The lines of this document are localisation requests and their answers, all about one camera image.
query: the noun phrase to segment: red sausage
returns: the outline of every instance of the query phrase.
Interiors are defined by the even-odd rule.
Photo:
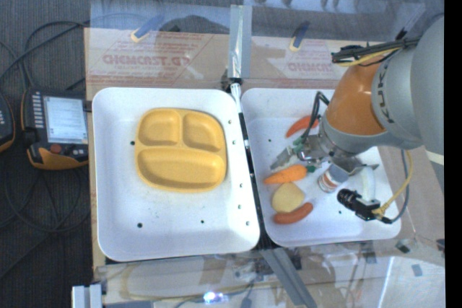
[[[313,210],[312,203],[305,203],[301,207],[289,213],[277,213],[273,220],[277,224],[293,224],[301,219],[304,219]]]

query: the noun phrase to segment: potato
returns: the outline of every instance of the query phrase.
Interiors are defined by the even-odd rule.
[[[289,213],[300,207],[305,193],[293,182],[285,182],[277,188],[271,199],[271,206],[276,212]]]

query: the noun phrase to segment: yellow cable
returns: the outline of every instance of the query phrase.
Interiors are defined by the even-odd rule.
[[[398,189],[398,191],[396,193],[394,193],[393,196],[386,203],[383,204],[383,206],[381,206],[380,208],[374,209],[372,211],[374,214],[377,214],[380,217],[383,217],[385,215],[385,212],[388,209],[388,207],[404,191],[404,189],[406,189],[406,186],[411,181],[411,177],[412,177],[412,174],[414,172],[414,163],[412,161],[411,153],[409,152],[409,150],[406,150],[406,155],[407,155],[407,158],[409,160],[409,173],[407,175],[407,178],[404,180],[403,185],[401,185],[401,187]]]
[[[376,53],[372,54],[367,54],[366,56],[361,57],[360,59],[357,59],[356,61],[351,61],[351,62],[338,62],[337,64],[342,67],[350,67],[350,66],[356,66],[357,64],[361,64],[364,62],[369,61],[372,58],[375,58],[377,56],[382,56],[385,53],[391,53],[392,51],[399,50],[401,48],[393,48],[393,49],[388,49],[384,51],[378,51]]]

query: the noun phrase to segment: carrot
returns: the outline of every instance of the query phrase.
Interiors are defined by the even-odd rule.
[[[301,180],[308,172],[307,167],[302,164],[293,164],[288,168],[284,168],[272,175],[269,175],[263,183],[265,184],[283,184],[284,182],[292,182]]]
[[[313,210],[312,203],[305,203],[301,207],[289,213],[276,213],[273,221],[277,224],[293,224],[304,219]]]
[[[287,132],[286,132],[286,137],[288,138],[288,137],[292,136],[294,133],[296,133],[297,131],[300,131],[300,130],[302,130],[304,128],[307,128],[310,125],[310,120],[311,120],[310,115],[306,115],[305,117],[301,117],[301,119],[299,119],[292,126],[290,126],[289,130],[287,130]],[[315,122],[314,122],[313,126],[311,126],[311,128],[315,128],[317,125],[318,125],[318,119],[316,118]]]

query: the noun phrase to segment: red chili pepper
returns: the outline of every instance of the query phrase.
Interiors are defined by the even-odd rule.
[[[290,126],[289,130],[287,130],[287,132],[286,132],[286,137],[288,138],[288,137],[292,136],[294,133],[296,133],[297,131],[308,128],[308,126],[310,125],[310,120],[311,120],[310,115],[306,115],[305,117],[301,117],[301,119],[299,119],[292,126]],[[315,122],[314,122],[314,124],[313,124],[313,126],[311,128],[315,128],[317,125],[318,125],[318,119],[316,118],[316,120],[315,120]]]

